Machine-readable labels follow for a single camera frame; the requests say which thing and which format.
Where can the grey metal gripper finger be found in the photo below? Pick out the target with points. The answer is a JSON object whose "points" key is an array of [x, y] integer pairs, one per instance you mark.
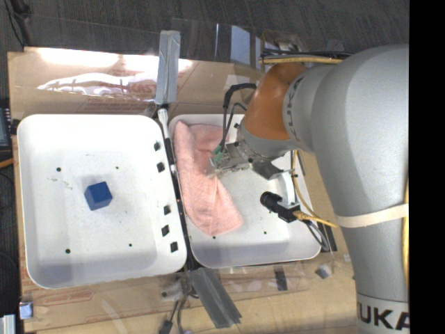
{"points": [[212, 168]]}

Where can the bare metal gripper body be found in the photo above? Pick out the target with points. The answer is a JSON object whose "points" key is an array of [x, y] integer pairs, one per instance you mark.
{"points": [[235, 157]]}

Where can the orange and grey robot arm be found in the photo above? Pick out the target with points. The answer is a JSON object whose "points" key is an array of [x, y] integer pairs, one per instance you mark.
{"points": [[351, 124]]}

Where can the pink towel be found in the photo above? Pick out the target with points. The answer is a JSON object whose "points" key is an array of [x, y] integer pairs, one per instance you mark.
{"points": [[201, 193]]}

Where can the white plastic tray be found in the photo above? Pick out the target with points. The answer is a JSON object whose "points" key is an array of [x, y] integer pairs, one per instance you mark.
{"points": [[97, 228], [257, 242]]}

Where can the blue cube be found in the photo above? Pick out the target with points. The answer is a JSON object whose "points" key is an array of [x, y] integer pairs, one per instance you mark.
{"points": [[98, 196]]}

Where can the brown cardboard board, red print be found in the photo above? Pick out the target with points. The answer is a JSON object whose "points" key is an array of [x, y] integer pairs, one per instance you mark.
{"points": [[114, 311]]}

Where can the black cylinder on white bracket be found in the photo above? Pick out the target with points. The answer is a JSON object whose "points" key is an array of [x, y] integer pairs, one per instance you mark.
{"points": [[275, 202]]}

